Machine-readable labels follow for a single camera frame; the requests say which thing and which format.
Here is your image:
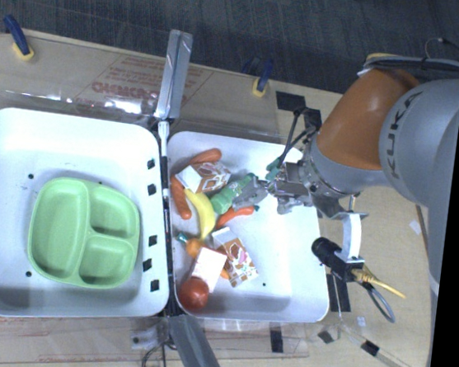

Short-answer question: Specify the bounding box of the green divided plate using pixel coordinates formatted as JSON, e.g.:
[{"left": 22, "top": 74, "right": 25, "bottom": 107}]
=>
[{"left": 21, "top": 173, "right": 147, "bottom": 294}]

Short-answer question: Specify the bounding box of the orange toy sausage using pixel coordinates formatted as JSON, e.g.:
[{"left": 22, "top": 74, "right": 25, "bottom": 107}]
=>
[
  {"left": 166, "top": 175, "right": 197, "bottom": 221},
  {"left": 188, "top": 144, "right": 224, "bottom": 169}
]

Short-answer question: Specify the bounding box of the brown cardboard board red print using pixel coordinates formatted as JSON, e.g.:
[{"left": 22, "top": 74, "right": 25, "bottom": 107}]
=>
[{"left": 0, "top": 25, "right": 347, "bottom": 367}]

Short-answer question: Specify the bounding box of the yellow banana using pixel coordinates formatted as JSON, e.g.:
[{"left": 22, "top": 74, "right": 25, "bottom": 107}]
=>
[{"left": 177, "top": 187, "right": 220, "bottom": 243}]

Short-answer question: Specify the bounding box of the red tomato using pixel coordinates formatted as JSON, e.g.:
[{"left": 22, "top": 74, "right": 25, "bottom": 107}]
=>
[{"left": 175, "top": 275, "right": 212, "bottom": 313}]

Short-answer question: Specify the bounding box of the white and orange printed carton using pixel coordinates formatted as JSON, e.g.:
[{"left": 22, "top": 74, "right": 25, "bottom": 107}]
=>
[
  {"left": 173, "top": 156, "right": 234, "bottom": 199},
  {"left": 205, "top": 224, "right": 265, "bottom": 290}
]

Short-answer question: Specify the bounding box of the thin black and white rod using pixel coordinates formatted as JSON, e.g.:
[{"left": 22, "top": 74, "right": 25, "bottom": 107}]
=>
[{"left": 134, "top": 119, "right": 196, "bottom": 318}]

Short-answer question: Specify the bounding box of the black cylinder on white bracket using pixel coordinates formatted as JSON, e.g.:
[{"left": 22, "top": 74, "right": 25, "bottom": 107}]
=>
[{"left": 307, "top": 207, "right": 372, "bottom": 284}]

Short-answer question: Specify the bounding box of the white plastic tray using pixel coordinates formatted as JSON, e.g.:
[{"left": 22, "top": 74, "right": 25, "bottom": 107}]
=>
[
  {"left": 146, "top": 128, "right": 349, "bottom": 334},
  {"left": 0, "top": 105, "right": 190, "bottom": 336}
]

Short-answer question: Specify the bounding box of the small orange carrot teal top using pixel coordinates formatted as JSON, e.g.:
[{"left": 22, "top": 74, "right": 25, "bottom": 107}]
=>
[{"left": 173, "top": 231, "right": 204, "bottom": 260}]

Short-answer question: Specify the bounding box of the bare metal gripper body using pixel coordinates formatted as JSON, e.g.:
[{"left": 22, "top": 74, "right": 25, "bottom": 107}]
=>
[{"left": 267, "top": 159, "right": 329, "bottom": 210}]

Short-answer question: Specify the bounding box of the white and pink carton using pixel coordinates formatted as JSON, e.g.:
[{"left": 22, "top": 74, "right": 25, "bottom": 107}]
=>
[{"left": 189, "top": 245, "right": 230, "bottom": 295}]

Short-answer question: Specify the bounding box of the green plastic bottle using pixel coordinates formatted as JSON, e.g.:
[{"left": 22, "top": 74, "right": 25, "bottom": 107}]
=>
[{"left": 208, "top": 167, "right": 259, "bottom": 219}]

